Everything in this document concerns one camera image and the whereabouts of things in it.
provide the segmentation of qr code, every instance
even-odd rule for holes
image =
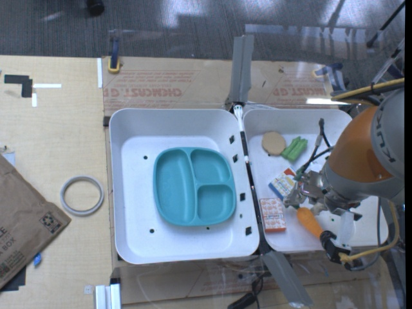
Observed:
[[[51,212],[47,212],[41,219],[40,222],[54,234],[57,230],[60,229],[62,223],[56,219]]]
[[[0,278],[3,278],[10,271],[6,263],[0,264]]]

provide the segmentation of gray floor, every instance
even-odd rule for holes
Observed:
[[[367,86],[405,36],[405,8],[366,41],[403,0],[0,0],[0,54],[63,57],[120,54],[231,59],[233,38],[255,35],[255,60],[342,62],[348,89]]]

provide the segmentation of wooden table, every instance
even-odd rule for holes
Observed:
[[[0,144],[15,151],[17,170],[60,207],[62,185],[80,174],[98,179],[108,198],[104,100],[98,87],[97,59],[0,56],[0,69]],[[30,98],[21,97],[21,85],[4,83],[5,74],[28,75],[34,84],[61,84],[61,88],[37,89],[37,107],[33,107]],[[97,191],[88,183],[78,183],[66,199],[75,208],[85,209],[97,201]],[[27,266],[25,286],[0,292],[0,308],[93,308],[94,286],[108,285],[112,273],[109,203],[105,200],[90,216],[71,218],[69,226],[42,251],[41,264]],[[308,283],[306,289],[315,308],[398,308],[386,265],[380,262],[377,269],[379,273],[367,281],[357,281],[354,275],[350,282]],[[125,308],[226,308],[241,296]],[[290,308],[280,290],[263,292],[259,298],[265,308]]]

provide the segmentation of white plastic tray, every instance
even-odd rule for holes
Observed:
[[[111,117],[109,131],[120,257],[145,264],[237,258],[256,251],[258,226],[233,115],[220,109],[122,109]],[[153,192],[154,162],[173,147],[204,147],[227,159],[236,188],[236,209],[228,220],[182,227],[161,217]]]
[[[340,110],[334,109],[253,109],[244,114],[243,123],[248,142],[248,153],[251,161],[251,169],[258,198],[276,197],[269,188],[269,183],[287,167],[295,171],[300,168],[310,157],[315,140],[319,134],[319,119],[323,118],[324,131],[331,145],[336,143],[343,129],[351,120],[351,117]],[[263,150],[261,141],[267,131],[281,133],[289,144],[293,138],[301,136],[308,140],[306,151],[294,162],[290,163],[281,156],[268,156]],[[318,153],[326,149],[322,144]],[[309,171],[320,171],[327,156],[316,160]],[[367,247],[377,245],[377,197],[370,197],[362,201],[361,205],[352,210],[363,215],[354,222],[353,235],[349,240],[352,247]],[[308,200],[303,206],[310,207]],[[286,230],[283,232],[267,232],[265,234],[268,244],[281,252],[304,252],[322,250],[320,241],[304,229],[296,218],[295,209],[285,209]],[[338,233],[340,217],[329,212],[322,212],[317,220],[325,230]],[[388,226],[381,212],[380,238],[382,242],[388,237]]]

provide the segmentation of green object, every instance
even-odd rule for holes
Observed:
[[[281,152],[281,156],[291,162],[294,162],[297,157],[306,149],[308,140],[300,136],[294,138],[292,143]]]

